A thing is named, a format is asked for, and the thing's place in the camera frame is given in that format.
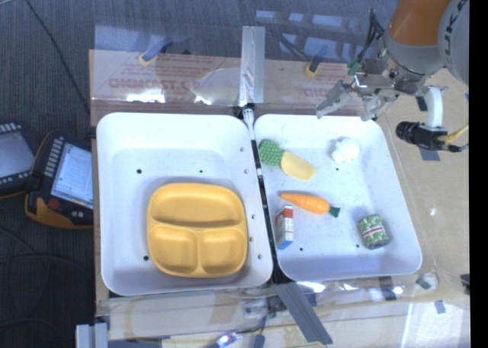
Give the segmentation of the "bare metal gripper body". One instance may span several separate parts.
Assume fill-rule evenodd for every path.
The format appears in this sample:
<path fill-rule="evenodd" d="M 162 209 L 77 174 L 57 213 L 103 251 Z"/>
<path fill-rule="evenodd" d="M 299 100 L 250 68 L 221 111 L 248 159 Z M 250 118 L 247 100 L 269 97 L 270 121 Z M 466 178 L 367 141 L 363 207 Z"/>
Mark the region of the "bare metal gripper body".
<path fill-rule="evenodd" d="M 362 96 L 416 95 L 427 80 L 425 73 L 408 69 L 388 56 L 352 61 L 352 87 Z"/>

